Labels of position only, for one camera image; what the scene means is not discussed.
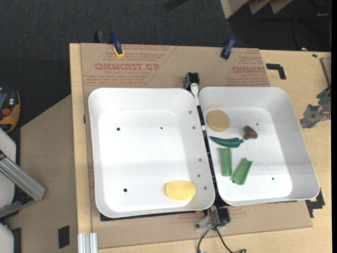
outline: wire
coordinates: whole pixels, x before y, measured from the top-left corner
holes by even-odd
[[[220,239],[221,239],[222,244],[223,244],[223,245],[225,246],[225,248],[229,251],[229,253],[234,253],[233,251],[231,251],[231,250],[228,248],[228,246],[226,245],[225,241],[222,239],[222,236],[221,236],[219,230],[217,229],[217,227],[215,226],[215,228],[212,229],[212,230],[215,230],[215,231],[217,232],[217,234],[219,235],[219,237],[220,237]],[[201,252],[201,251],[200,251],[200,244],[201,244],[201,241],[202,241],[202,239],[206,236],[206,234],[207,234],[208,232],[209,232],[209,230],[207,230],[207,231],[203,234],[203,236],[200,238],[200,241],[199,241],[199,243],[198,243],[197,253],[200,253],[200,252]],[[240,253],[246,253],[246,252],[247,252],[246,249],[242,249],[242,250],[240,251]]]

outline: orange and black object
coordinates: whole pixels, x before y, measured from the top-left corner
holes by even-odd
[[[0,128],[10,133],[19,120],[21,103],[19,93],[0,85]]]

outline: wooden table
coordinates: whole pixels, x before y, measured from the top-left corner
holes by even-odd
[[[316,95],[327,87],[320,58],[331,57],[331,53],[261,50],[261,55],[264,63],[276,63],[284,67],[286,80],[281,80],[277,71],[267,71],[270,86],[285,90],[291,97],[297,118],[302,118],[306,106],[317,105]],[[70,60],[78,233],[91,233],[80,44],[70,44]],[[332,252],[331,121],[320,122],[311,129],[302,129],[302,133],[325,200],[323,209],[314,211],[313,227],[224,237],[232,250],[245,248],[249,253]],[[100,252],[186,253],[196,252],[197,243],[198,240],[163,242],[101,249]],[[206,252],[226,252],[219,238],[204,239],[202,248]]]

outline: black carpet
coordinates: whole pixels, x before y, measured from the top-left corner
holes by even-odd
[[[329,21],[259,22],[331,13],[332,0],[294,0],[277,15],[248,5],[226,20],[220,0],[0,0],[0,84],[19,91],[19,127],[70,94],[69,43],[93,42],[97,30],[122,43],[331,51]]]

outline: toy mushroom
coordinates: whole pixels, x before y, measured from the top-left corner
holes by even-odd
[[[245,135],[243,136],[243,138],[245,140],[248,140],[248,139],[256,139],[257,138],[257,133],[255,130],[253,130],[249,125],[246,125],[244,128],[243,128],[244,132],[245,132]]]

